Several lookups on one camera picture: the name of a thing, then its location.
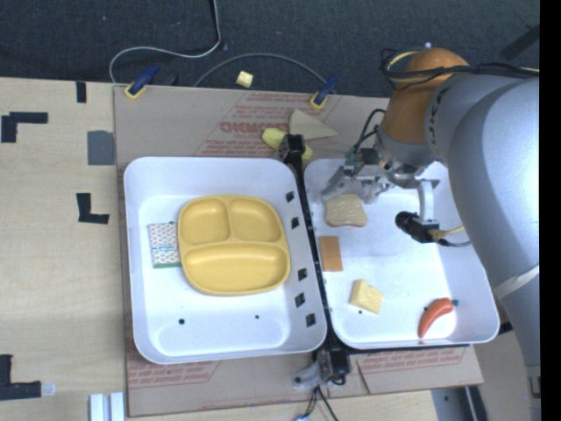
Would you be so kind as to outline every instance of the cardboard box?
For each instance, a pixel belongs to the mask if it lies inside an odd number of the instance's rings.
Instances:
[[[123,88],[114,88],[114,119],[129,416],[308,401],[308,390],[293,388],[292,373],[311,363],[309,353],[165,366],[140,356],[131,335],[122,174],[131,161],[143,156],[271,156],[274,151],[260,135],[267,127],[287,131],[294,109],[339,132],[309,142],[313,159],[342,157],[370,112],[385,108],[387,100],[330,96],[315,112],[308,105],[311,95],[304,94],[149,87],[132,102],[124,97]],[[353,355],[346,384],[327,391],[329,397],[348,397],[479,383],[477,358],[473,347],[466,346]]]

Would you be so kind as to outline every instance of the white cable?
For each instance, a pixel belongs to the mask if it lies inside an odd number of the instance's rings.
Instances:
[[[531,270],[527,271],[526,273],[522,273],[521,275],[516,275],[507,279],[502,284],[499,284],[497,287],[493,289],[493,293],[499,300],[504,298],[505,296],[510,295],[511,293],[516,292],[519,288],[526,285],[532,279],[540,274],[540,264],[538,263],[535,267]]]
[[[119,59],[122,55],[127,54],[129,52],[149,51],[149,52],[170,54],[172,56],[177,56],[179,58],[184,58],[184,59],[188,59],[188,60],[197,60],[197,59],[200,59],[200,58],[204,58],[205,56],[208,56],[209,54],[214,52],[220,46],[220,44],[222,43],[222,35],[220,33],[220,23],[219,23],[219,20],[218,20],[217,0],[212,0],[212,5],[214,7],[214,13],[216,15],[216,29],[217,29],[218,40],[217,40],[216,44],[214,46],[212,46],[209,50],[207,50],[206,52],[201,53],[201,54],[181,54],[181,53],[173,52],[171,50],[166,50],[164,48],[157,48],[155,46],[133,46],[131,48],[126,48],[125,50],[122,50],[118,54],[116,54],[113,57],[113,59],[111,60],[111,63],[109,65],[109,75],[110,75],[111,81],[112,82],[117,82],[117,80],[115,79],[115,76],[113,75],[113,65],[115,64],[117,59]]]

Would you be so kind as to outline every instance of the cable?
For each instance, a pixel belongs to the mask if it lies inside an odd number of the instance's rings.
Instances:
[[[446,239],[440,239],[437,243],[438,243],[438,245],[442,245],[442,246],[454,246],[454,247],[456,247],[456,248],[461,248],[461,247],[469,246],[469,245],[472,244],[472,242],[469,241],[469,240],[466,241],[466,242],[462,242],[462,243],[452,243],[452,242],[449,242],[449,241],[446,240]]]
[[[339,379],[331,379],[335,385],[343,386],[347,383],[346,376],[342,375]]]
[[[391,51],[392,53],[384,57],[384,53]],[[518,78],[529,78],[539,76],[539,69],[524,68],[511,66],[502,62],[492,62],[487,64],[479,64],[478,66],[453,66],[438,67],[426,70],[417,70],[411,72],[396,72],[392,67],[399,61],[408,58],[411,55],[419,54],[420,50],[411,50],[407,52],[395,52],[392,50],[382,51],[382,61],[380,62],[380,71],[388,79],[394,90],[405,90],[417,84],[428,82],[440,75],[448,75],[454,73],[468,73],[473,75],[502,75]],[[402,87],[396,87],[395,84],[405,84]]]
[[[368,116],[368,118],[365,121],[365,125],[362,128],[362,132],[360,133],[359,136],[359,140],[357,141],[356,144],[354,144],[352,146],[354,153],[356,153],[360,146],[362,145],[362,143],[368,139],[369,137],[373,136],[377,131],[378,131],[378,126],[376,125],[369,133],[366,133],[366,130],[368,129],[368,126],[370,125],[370,122],[372,121],[373,117],[377,114],[377,113],[382,113],[385,114],[386,111],[384,111],[383,109],[375,109],[374,111],[372,111],[370,113],[370,115]]]
[[[442,231],[440,229],[430,229],[429,230],[429,234],[432,236],[432,238],[434,240],[440,240],[443,239],[444,237],[448,237],[449,235],[452,234],[457,234],[458,232],[462,232],[464,230],[464,226],[458,226],[457,228],[454,229],[449,229],[448,231]]]
[[[206,72],[203,76],[201,76],[198,80],[195,81],[195,84],[193,84],[193,87],[197,87],[199,84],[201,84],[201,82],[203,82],[209,75],[213,74],[214,72],[216,72],[219,68],[222,68],[224,66],[226,66],[227,64],[230,64],[231,62],[234,61],[239,61],[242,60],[244,58],[252,58],[252,57],[261,57],[261,58],[274,58],[277,60],[281,60],[281,61],[286,61],[286,62],[290,62],[291,64],[294,64],[300,68],[303,68],[304,70],[306,70],[307,72],[311,73],[315,78],[317,78],[317,80],[319,80],[322,84],[325,84],[327,82],[327,80],[325,78],[323,78],[321,75],[319,75],[315,70],[313,70],[312,68],[309,68],[306,64],[303,64],[302,62],[293,60],[292,58],[288,58],[287,56],[283,56],[282,54],[273,54],[273,53],[248,53],[248,54],[240,54],[239,56],[234,56],[233,58],[230,58],[229,60],[226,60],[224,62],[221,62],[220,64],[215,65],[211,70],[209,70],[208,72]]]
[[[327,399],[325,398],[325,396],[323,395],[322,389],[320,388],[320,386],[318,385],[317,387],[314,388],[314,391],[312,392],[312,396],[309,399],[308,402],[308,407],[306,408],[306,411],[304,411],[304,413],[302,413],[297,419],[296,421],[299,420],[303,420],[303,419],[308,419],[308,417],[312,414],[312,412],[314,411],[314,409],[316,408],[317,405],[317,395],[319,394],[319,396],[322,398],[323,402],[325,403],[325,406],[327,407],[327,410],[329,411],[329,413],[331,414],[331,417],[333,417],[334,421],[338,421],[337,416],[335,415],[335,412],[333,411],[333,409],[331,408],[330,404],[327,402]]]
[[[181,53],[177,53],[171,50],[166,50],[164,48],[157,48],[155,46],[133,46],[131,48],[126,48],[125,50],[120,51],[118,54],[116,54],[113,59],[111,60],[111,63],[109,65],[109,75],[111,78],[112,82],[117,82],[115,79],[115,76],[113,75],[113,66],[115,65],[115,62],[124,54],[130,53],[130,52],[137,52],[137,51],[147,51],[147,52],[155,52],[155,53],[162,53],[162,54],[169,54],[172,56],[177,56],[179,58],[184,58],[184,59],[189,59],[189,60],[196,60],[196,59],[200,59],[200,58],[204,58],[205,56],[208,56],[209,54],[211,54],[212,52],[216,51],[220,45],[222,44],[222,35],[220,33],[220,24],[219,24],[219,19],[218,19],[218,7],[217,7],[217,0],[211,0],[212,2],[212,16],[214,19],[214,25],[215,25],[215,29],[216,29],[216,33],[217,33],[217,42],[207,51],[200,53],[200,54],[181,54]]]
[[[327,407],[327,410],[330,411],[330,414],[333,417],[333,420],[338,421],[337,417],[335,416],[335,413],[333,412],[333,409],[331,408],[330,404],[327,402],[327,399],[325,399],[325,396],[323,395],[322,389],[320,387],[317,387],[317,391],[319,393],[319,396],[322,397],[323,402],[325,403],[325,406]]]

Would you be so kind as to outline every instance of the clip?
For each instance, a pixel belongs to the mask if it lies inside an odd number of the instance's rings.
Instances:
[[[339,78],[337,75],[330,76],[329,80],[325,82],[322,89],[316,92],[309,100],[309,107],[314,111],[323,109],[325,102],[327,102],[327,95],[333,90]]]
[[[154,64],[144,70],[134,82],[124,88],[124,95],[129,100],[138,99],[146,91],[146,85],[150,84],[154,76],[158,74],[161,69],[160,64]]]

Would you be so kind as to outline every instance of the yellow plate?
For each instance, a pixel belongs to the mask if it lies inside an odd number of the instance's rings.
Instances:
[[[250,295],[287,280],[290,255],[276,210],[252,196],[203,196],[178,218],[183,273],[208,295]]]

